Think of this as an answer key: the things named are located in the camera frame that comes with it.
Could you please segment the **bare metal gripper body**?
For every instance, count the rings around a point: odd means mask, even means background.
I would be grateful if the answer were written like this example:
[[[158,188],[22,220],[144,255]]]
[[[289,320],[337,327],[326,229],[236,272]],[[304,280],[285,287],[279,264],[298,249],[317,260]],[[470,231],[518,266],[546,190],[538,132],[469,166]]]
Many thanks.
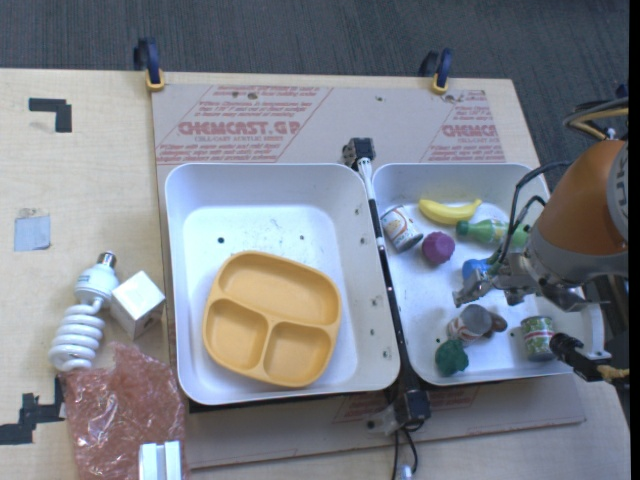
[[[529,295],[543,297],[564,312],[585,309],[585,298],[578,284],[549,271],[535,256],[509,253],[492,268],[492,285],[503,292],[509,306],[524,302]]]

